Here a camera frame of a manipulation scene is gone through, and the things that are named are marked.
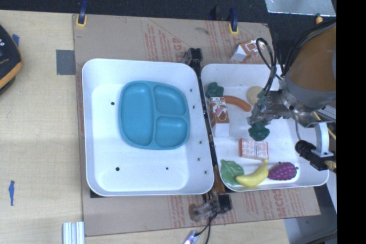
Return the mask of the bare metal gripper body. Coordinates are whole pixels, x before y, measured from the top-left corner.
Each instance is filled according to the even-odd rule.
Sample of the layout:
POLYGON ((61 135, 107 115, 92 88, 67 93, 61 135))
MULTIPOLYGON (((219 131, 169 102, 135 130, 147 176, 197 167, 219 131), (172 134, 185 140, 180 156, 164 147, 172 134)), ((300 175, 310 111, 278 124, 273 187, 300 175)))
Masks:
POLYGON ((268 115, 274 119, 292 118, 303 127, 313 127, 320 122, 315 110, 303 105, 294 95, 285 90, 269 91, 261 94, 256 102, 260 107, 260 116, 268 115))

